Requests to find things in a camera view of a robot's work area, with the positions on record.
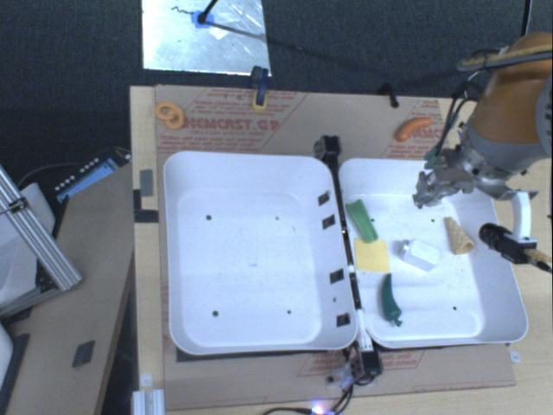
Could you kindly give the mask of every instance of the orange sausage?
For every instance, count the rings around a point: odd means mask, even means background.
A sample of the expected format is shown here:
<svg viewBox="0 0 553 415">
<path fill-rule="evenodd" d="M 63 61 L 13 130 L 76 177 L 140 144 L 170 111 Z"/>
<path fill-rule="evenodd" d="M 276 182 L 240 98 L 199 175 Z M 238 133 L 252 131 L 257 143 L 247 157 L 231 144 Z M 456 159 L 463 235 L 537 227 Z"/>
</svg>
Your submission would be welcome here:
<svg viewBox="0 0 553 415">
<path fill-rule="evenodd" d="M 184 111 L 170 101 L 160 101 L 156 105 L 156 117 L 165 121 L 169 129 L 180 129 L 184 126 Z"/>
<path fill-rule="evenodd" d="M 399 130 L 396 132 L 396 140 L 398 142 L 404 142 L 407 140 L 413 132 L 418 129 L 426 128 L 432 124 L 430 117 L 413 118 L 408 122 L 402 124 Z"/>
</svg>

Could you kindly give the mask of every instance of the metal plate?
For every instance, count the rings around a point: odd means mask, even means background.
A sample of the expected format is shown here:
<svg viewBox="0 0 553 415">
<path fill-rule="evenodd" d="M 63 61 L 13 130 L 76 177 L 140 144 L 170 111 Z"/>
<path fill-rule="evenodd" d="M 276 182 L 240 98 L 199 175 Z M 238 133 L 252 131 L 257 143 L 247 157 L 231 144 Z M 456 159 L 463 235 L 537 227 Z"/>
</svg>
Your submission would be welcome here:
<svg viewBox="0 0 553 415">
<path fill-rule="evenodd" d="M 142 0 L 146 69 L 249 75 L 270 70 L 261 0 L 219 0 L 214 24 L 197 28 L 192 13 L 211 0 Z"/>
</svg>

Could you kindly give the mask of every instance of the black clamp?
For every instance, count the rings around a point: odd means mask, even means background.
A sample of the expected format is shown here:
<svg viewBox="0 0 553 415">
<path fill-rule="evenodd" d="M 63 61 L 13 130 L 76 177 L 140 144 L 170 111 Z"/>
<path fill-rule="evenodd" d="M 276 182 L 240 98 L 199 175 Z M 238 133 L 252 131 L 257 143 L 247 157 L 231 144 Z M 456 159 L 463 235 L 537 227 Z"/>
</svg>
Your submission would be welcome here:
<svg viewBox="0 0 553 415">
<path fill-rule="evenodd" d="M 142 209 L 142 194 L 140 189 L 132 191 L 135 211 L 135 223 L 159 223 L 159 212 L 155 209 Z"/>
<path fill-rule="evenodd" d="M 535 241 L 516 241 L 511 232 L 492 223 L 486 223 L 480 228 L 479 237 L 490 249 L 499 252 L 501 257 L 515 265 L 528 263 L 530 257 L 525 250 L 535 249 L 537 246 Z"/>
<path fill-rule="evenodd" d="M 399 102 L 397 101 L 396 93 L 391 87 L 390 83 L 384 83 L 380 89 L 377 90 L 377 95 L 387 95 L 390 97 L 390 105 L 393 108 L 399 107 Z"/>
</svg>

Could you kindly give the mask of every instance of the wooden table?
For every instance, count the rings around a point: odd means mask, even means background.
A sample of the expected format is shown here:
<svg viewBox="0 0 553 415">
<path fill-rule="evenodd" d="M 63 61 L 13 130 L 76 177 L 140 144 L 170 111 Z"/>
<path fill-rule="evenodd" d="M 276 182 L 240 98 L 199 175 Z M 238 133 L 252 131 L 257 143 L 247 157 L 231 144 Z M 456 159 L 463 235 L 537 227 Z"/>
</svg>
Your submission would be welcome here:
<svg viewBox="0 0 553 415">
<path fill-rule="evenodd" d="M 127 165 L 69 200 L 57 241 L 83 280 L 8 327 L 29 335 L 8 415 L 101 413 L 132 285 L 130 189 Z M 92 344 L 74 367 L 79 346 Z"/>
<path fill-rule="evenodd" d="M 155 133 L 155 96 L 153 87 L 133 87 L 130 91 L 131 129 L 133 154 L 133 187 L 140 189 L 143 169 L 149 171 L 153 186 L 157 184 L 156 173 L 156 133 Z M 323 99 L 324 94 L 317 96 Z M 354 109 L 352 100 L 358 96 L 341 96 L 344 109 Z M 445 116 L 449 100 L 439 100 Z M 324 109 L 317 115 L 324 115 Z M 321 119 L 321 125 L 328 125 L 328 118 Z M 384 140 L 391 140 L 391 131 L 397 124 L 380 128 Z M 312 131 L 317 138 L 328 134 L 328 130 Z M 540 242 L 540 248 L 551 253 L 551 227 L 547 215 L 549 211 L 550 160 L 537 163 L 525 177 L 515 177 L 510 182 L 514 188 L 536 188 L 541 194 L 532 203 L 532 236 Z M 154 188 L 142 198 L 142 209 L 157 210 L 158 199 Z M 512 226 L 510 203 L 498 203 L 496 210 L 499 222 L 506 227 Z M 135 225 L 135 260 L 137 281 L 137 325 L 138 325 L 138 365 L 139 373 L 145 379 L 143 390 L 164 388 L 163 341 L 162 341 L 162 305 L 159 265 L 159 227 L 156 223 L 137 223 Z M 553 334 L 551 313 L 551 276 L 527 265 L 514 266 L 518 285 L 524 299 L 529 320 L 526 337 L 510 347 L 519 353 L 521 361 L 513 364 L 516 386 L 470 389 L 438 393 L 412 393 L 391 396 L 354 398 L 347 409 L 347 415 L 378 414 L 468 414 L 502 413 L 519 415 L 521 413 L 545 414 L 553 407 L 551 387 L 553 385 Z M 309 402 L 288 404 L 289 406 L 309 407 Z M 188 411 L 168 412 L 176 414 L 231 414 L 254 415 L 274 407 L 270 405 L 243 405 Z"/>
</svg>

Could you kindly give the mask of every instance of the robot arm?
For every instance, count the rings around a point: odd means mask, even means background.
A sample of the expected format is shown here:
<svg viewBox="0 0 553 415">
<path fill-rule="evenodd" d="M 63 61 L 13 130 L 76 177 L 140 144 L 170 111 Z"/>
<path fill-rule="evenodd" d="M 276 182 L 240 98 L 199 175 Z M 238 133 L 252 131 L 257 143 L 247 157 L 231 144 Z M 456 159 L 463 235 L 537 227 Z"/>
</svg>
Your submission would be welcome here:
<svg viewBox="0 0 553 415">
<path fill-rule="evenodd" d="M 535 247 L 535 240 L 529 239 L 530 199 L 537 192 L 515 191 L 506 182 L 535 161 L 551 157 L 551 46 L 551 34 L 534 33 L 488 62 L 484 58 L 460 64 L 461 70 L 496 70 L 462 129 L 461 143 L 442 149 L 441 140 L 429 153 L 425 168 L 432 170 L 419 174 L 413 195 L 419 208 L 477 188 L 496 200 L 511 200 L 515 230 L 504 229 L 502 236 L 520 245 L 532 241 Z M 459 110 L 459 106 L 454 110 L 454 103 L 444 137 Z M 519 258 L 519 262 L 529 260 Z"/>
</svg>

